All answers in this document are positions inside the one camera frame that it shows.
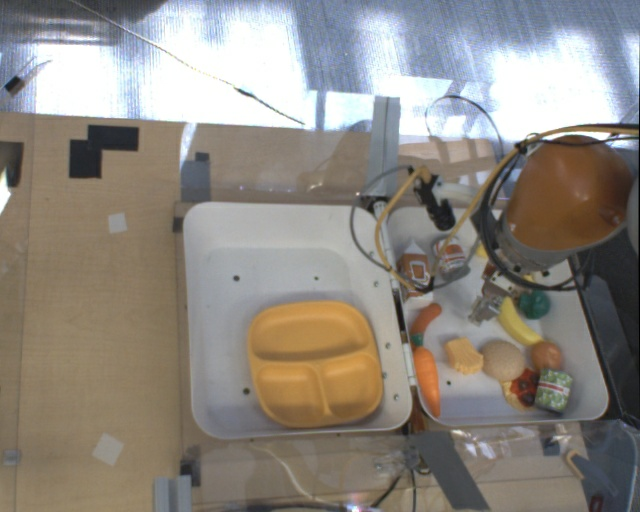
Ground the white plastic tray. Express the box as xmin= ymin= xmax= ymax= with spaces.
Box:
xmin=387 ymin=204 xmax=611 ymax=429
xmin=182 ymin=201 xmax=414 ymax=441

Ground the brown and white carton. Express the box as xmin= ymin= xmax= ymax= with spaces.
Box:
xmin=395 ymin=239 xmax=435 ymax=302

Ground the pale wood board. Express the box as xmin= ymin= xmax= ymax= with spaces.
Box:
xmin=0 ymin=112 xmax=624 ymax=512

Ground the orange divided plate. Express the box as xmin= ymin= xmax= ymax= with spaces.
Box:
xmin=246 ymin=299 xmax=385 ymax=430

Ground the pizza slice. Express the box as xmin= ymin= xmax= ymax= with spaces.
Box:
xmin=501 ymin=367 xmax=542 ymax=413

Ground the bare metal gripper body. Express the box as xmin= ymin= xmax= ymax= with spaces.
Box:
xmin=480 ymin=260 xmax=522 ymax=303

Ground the orange sausage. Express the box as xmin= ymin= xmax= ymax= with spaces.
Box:
xmin=410 ymin=301 xmax=444 ymax=337

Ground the green broccoli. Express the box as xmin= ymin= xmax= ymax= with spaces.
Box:
xmin=516 ymin=289 xmax=552 ymax=321

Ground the orange carrot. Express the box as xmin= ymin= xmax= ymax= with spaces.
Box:
xmin=410 ymin=333 xmax=443 ymax=420

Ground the green and white packet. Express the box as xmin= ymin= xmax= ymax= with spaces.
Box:
xmin=533 ymin=368 xmax=574 ymax=415

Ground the black cylinder on white bracket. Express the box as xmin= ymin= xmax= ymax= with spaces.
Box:
xmin=411 ymin=171 xmax=477 ymax=233

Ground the yellow biscuit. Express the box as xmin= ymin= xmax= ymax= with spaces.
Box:
xmin=444 ymin=336 xmax=485 ymax=376

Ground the yellow banana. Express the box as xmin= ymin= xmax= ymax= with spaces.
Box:
xmin=496 ymin=295 xmax=545 ymax=348

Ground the beige bread roll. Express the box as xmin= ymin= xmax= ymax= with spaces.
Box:
xmin=480 ymin=339 xmax=527 ymax=384

